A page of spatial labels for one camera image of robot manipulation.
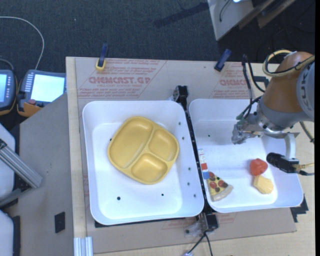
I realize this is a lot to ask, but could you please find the white red blue packet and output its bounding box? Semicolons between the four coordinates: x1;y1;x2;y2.
198;148;210;180

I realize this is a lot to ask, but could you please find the brown cardboard board red print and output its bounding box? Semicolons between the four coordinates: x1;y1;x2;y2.
74;57;298;254

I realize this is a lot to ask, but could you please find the yellow ridged toy food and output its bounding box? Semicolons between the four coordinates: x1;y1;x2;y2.
252;174;275;195

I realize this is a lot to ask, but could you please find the toy pizza slice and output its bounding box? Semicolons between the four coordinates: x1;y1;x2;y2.
206;171;234;203

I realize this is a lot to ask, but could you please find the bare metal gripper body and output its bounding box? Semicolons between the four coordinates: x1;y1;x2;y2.
231;115;286;146

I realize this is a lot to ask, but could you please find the white plastic tray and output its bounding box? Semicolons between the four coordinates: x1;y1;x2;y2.
188;98;305;214
81;99;206;226

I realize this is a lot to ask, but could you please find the thin black and white rod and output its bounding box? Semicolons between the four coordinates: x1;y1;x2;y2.
183;99;210;216

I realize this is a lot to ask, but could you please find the black block with thin wires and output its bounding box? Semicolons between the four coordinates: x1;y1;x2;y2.
196;213;220;234
174;84;189;104

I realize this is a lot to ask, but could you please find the black cylinder on white bracket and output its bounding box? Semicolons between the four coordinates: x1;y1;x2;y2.
262;131;301;174

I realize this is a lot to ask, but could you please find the yellow divided plate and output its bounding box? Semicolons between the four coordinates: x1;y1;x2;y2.
106;115;181;186

